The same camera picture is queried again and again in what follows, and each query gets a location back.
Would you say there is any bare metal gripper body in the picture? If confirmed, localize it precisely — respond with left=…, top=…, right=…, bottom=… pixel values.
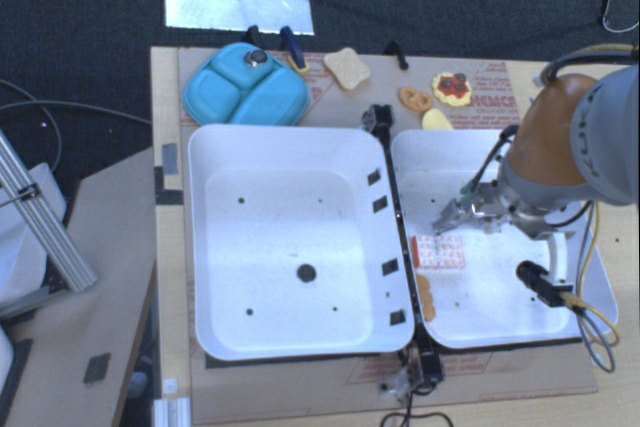
left=468, top=182, right=576, bottom=242

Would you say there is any red and white packet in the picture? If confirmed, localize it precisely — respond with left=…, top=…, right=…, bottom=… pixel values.
left=410, top=234, right=467, bottom=271

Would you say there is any thin black rod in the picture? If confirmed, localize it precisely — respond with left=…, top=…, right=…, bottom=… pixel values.
left=378, top=123, right=432, bottom=366

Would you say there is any orange toy sausage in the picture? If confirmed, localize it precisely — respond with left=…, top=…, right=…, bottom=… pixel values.
left=415, top=273, right=438, bottom=323

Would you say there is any white plastic tray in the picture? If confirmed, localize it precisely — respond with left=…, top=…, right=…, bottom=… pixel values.
left=187, top=123, right=417, bottom=362
left=389, top=128, right=620, bottom=351

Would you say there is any yellow oval toy piece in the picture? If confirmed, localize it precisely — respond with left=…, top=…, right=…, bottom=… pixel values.
left=420, top=107, right=455, bottom=132

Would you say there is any orange toy pretzel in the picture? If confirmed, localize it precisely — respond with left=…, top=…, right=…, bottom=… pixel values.
left=397, top=86, right=435, bottom=114

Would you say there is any pale toy bread slice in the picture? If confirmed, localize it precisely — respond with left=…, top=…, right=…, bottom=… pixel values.
left=322, top=46, right=373, bottom=93

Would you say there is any brown cardboard board red print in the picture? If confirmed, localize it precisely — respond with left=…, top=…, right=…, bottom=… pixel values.
left=177, top=45, right=599, bottom=424

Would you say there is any blue divided plate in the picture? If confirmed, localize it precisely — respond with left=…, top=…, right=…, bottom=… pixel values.
left=181, top=41, right=312, bottom=128

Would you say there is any black cylinder on white bracket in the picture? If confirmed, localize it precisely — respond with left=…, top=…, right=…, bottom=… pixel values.
left=515, top=230, right=576, bottom=309

